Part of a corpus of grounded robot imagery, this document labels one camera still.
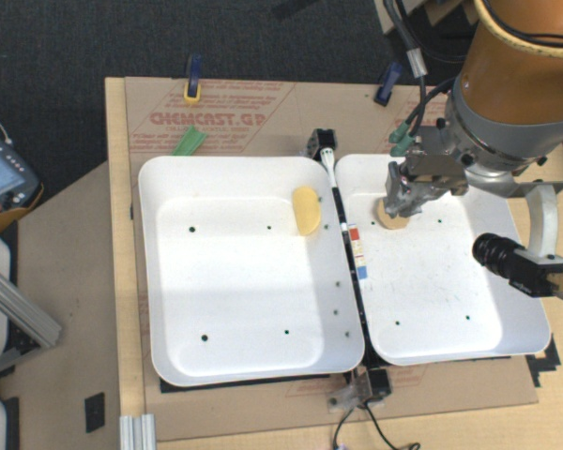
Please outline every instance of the green object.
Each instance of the green object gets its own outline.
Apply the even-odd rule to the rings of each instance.
[[[411,143],[415,140],[415,137],[411,137],[408,133],[396,143],[390,150],[390,155],[392,157],[404,157],[406,149],[411,146]]]
[[[189,156],[193,154],[200,145],[202,145],[205,138],[205,133],[198,131],[194,128],[194,125],[190,125],[171,155],[176,157]]]
[[[400,140],[403,139],[409,127],[410,126],[409,124],[406,123],[406,121],[402,122],[398,128],[396,128],[392,133],[390,133],[390,137],[388,138],[388,141],[390,143],[398,143]]]

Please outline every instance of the blue clamp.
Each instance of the blue clamp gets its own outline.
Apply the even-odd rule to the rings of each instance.
[[[386,73],[382,85],[377,89],[373,100],[380,105],[386,107],[392,95],[392,87],[403,74],[403,66],[397,62],[392,62]]]
[[[188,103],[195,103],[200,100],[200,69],[203,64],[203,57],[199,53],[193,53],[188,58],[186,65],[186,75],[188,81],[184,87],[184,99]]]

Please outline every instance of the small black square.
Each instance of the small black square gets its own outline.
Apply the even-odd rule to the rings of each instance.
[[[390,378],[384,368],[370,369],[369,381],[371,382],[373,395],[375,397],[387,397],[392,393]]]
[[[104,427],[104,393],[85,399],[85,433]]]

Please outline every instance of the dark carpet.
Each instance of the dark carpet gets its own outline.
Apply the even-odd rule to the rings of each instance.
[[[459,11],[436,28],[422,10],[412,20],[436,49],[466,50]],[[104,78],[181,76],[190,53],[223,79],[375,83],[407,65],[373,0],[0,0],[0,120],[44,201],[107,157]],[[430,84],[459,70],[427,63]]]

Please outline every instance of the yellow sponge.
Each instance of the yellow sponge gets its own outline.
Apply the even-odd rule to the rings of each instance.
[[[317,230],[321,223],[321,205],[317,192],[311,187],[297,188],[292,194],[292,205],[298,232],[301,235],[309,235]]]

